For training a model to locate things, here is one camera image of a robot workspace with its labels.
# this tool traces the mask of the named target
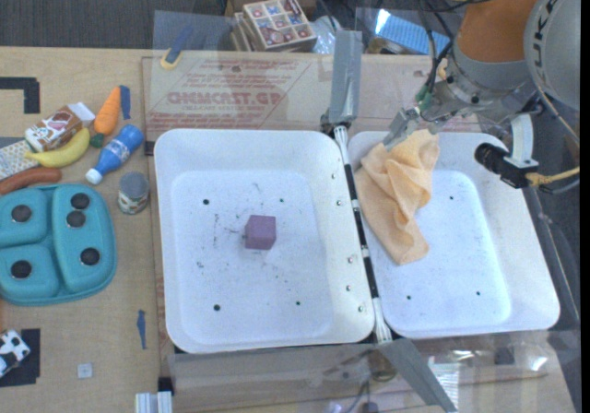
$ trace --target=toy hot dog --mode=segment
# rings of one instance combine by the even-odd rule
[[[33,183],[56,183],[62,179],[59,169],[36,167],[11,175],[0,182],[0,195],[27,187]]]

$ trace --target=table surface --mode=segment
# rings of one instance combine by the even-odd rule
[[[0,90],[0,136],[20,137],[26,127],[67,103],[83,101],[97,111],[117,85],[132,91],[131,120],[126,123],[144,127],[141,63],[151,55],[151,51],[140,50],[1,47],[0,77],[36,77],[41,83],[41,113],[23,113],[22,91]],[[98,150],[91,149],[63,169],[62,182],[84,183],[84,174],[97,156]],[[1,388],[2,411],[126,412],[134,411],[137,393],[157,392],[158,379],[166,371],[158,324],[159,235],[154,234],[158,223],[153,221],[149,206],[133,216],[119,210],[118,182],[127,171],[149,175],[150,158],[136,152],[122,169],[108,174],[96,187],[107,201],[117,237],[118,268],[112,283],[84,300],[45,307],[18,307],[0,301],[2,329],[41,329],[41,376],[32,385]],[[155,183],[150,184],[153,193]],[[136,327],[140,310],[147,322],[146,348],[142,348]],[[574,411],[555,352],[548,347],[543,346],[547,362],[542,375],[489,382],[500,378],[492,376],[486,382],[462,384],[460,410]],[[77,367],[86,363],[92,364],[92,377],[79,379]],[[407,398],[409,393],[400,395]],[[314,406],[293,404],[244,411],[323,411],[319,405],[325,406],[326,401]],[[399,406],[422,413],[440,410],[415,400],[402,401]]]

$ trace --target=purple block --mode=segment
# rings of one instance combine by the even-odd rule
[[[246,223],[246,248],[270,249],[277,240],[277,219],[251,215]]]

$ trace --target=banana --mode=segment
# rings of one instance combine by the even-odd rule
[[[35,159],[43,167],[62,168],[80,159],[90,144],[90,131],[82,128],[72,139],[58,149],[45,152],[28,152],[25,157]]]

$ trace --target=metal can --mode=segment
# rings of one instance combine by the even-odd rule
[[[128,172],[119,181],[117,202],[121,211],[134,215],[148,204],[149,180],[141,172]]]

